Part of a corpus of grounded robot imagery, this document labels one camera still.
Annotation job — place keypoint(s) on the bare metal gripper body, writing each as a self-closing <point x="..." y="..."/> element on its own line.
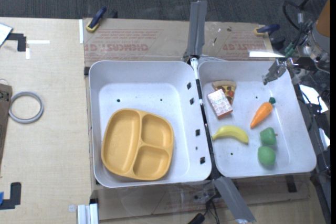
<point x="307" y="61"/>

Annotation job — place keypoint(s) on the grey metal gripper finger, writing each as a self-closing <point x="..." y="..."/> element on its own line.
<point x="283" y="68"/>
<point x="272" y="73"/>

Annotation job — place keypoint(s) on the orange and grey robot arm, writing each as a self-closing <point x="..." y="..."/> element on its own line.
<point x="323" y="26"/>

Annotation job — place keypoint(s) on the orange toy carrot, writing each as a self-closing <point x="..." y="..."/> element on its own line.
<point x="261" y="114"/>

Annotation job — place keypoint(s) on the toy pizza slice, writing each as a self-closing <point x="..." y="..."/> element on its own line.
<point x="223" y="84"/>

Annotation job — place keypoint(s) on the orange and white carton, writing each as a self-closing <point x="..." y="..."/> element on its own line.
<point x="220" y="104"/>

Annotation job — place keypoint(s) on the green toy pepper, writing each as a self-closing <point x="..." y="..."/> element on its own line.
<point x="267" y="136"/>

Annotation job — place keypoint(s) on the yellow banana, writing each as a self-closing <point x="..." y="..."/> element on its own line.
<point x="232" y="131"/>

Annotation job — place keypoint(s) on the thin black and white rod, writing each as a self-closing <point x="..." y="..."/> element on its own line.
<point x="200" y="94"/>

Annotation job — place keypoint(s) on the green toy apple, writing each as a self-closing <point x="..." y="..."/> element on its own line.
<point x="266" y="156"/>

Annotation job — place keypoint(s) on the white plastic tray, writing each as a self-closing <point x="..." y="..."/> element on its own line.
<point x="147" y="78"/>
<point x="244" y="160"/>

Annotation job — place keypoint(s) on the brown cardboard board red print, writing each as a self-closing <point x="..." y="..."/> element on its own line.
<point x="162" y="39"/>

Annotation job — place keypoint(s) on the yellow divided plate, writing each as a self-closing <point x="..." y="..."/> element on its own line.
<point x="123" y="139"/>

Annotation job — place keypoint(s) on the grey tape roll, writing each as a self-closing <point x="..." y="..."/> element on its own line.
<point x="12" y="116"/>

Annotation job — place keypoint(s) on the white paper sheet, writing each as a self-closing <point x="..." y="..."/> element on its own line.
<point x="4" y="32"/>

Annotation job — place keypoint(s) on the brown cardboard piece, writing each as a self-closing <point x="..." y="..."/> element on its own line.
<point x="4" y="123"/>

